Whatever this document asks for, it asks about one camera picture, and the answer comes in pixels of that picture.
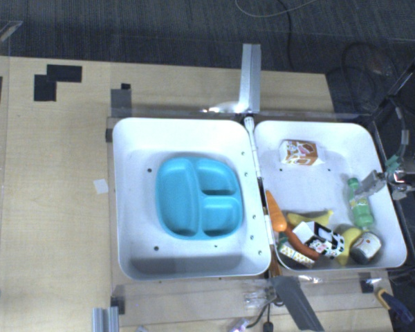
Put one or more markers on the yellow and white packet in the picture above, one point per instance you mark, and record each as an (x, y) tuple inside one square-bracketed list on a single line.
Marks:
[(294, 254)]

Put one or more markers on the cow print carton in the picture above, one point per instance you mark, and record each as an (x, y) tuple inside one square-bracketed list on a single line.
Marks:
[(326, 242)]

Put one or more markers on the orange carrot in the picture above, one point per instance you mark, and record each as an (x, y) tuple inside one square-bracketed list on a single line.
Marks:
[(276, 213)]

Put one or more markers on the blue divided plate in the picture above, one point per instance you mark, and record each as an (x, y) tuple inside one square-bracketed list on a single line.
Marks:
[(176, 199)]

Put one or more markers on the red sausage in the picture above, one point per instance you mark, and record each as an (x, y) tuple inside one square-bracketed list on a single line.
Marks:
[(302, 247)]

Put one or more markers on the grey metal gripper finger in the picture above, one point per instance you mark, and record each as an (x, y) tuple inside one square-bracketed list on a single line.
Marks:
[(373, 182), (401, 193)]

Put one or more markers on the small grey can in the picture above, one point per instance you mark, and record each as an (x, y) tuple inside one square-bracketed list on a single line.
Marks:
[(366, 248)]

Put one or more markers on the thin black and white rod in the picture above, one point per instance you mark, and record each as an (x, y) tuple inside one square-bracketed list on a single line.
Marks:
[(254, 154)]

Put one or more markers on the orange and white carton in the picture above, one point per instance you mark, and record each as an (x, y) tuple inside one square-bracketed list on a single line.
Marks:
[(299, 152)]

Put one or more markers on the yellow banana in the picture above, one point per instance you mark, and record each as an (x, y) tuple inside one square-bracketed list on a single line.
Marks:
[(307, 217), (349, 240)]

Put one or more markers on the green plastic bottle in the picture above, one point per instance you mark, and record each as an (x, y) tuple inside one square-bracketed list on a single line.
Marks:
[(360, 209)]

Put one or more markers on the white plastic tray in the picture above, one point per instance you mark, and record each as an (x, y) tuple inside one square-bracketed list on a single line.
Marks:
[(307, 185), (135, 192)]

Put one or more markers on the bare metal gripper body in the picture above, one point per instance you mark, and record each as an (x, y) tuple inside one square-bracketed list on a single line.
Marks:
[(406, 176)]

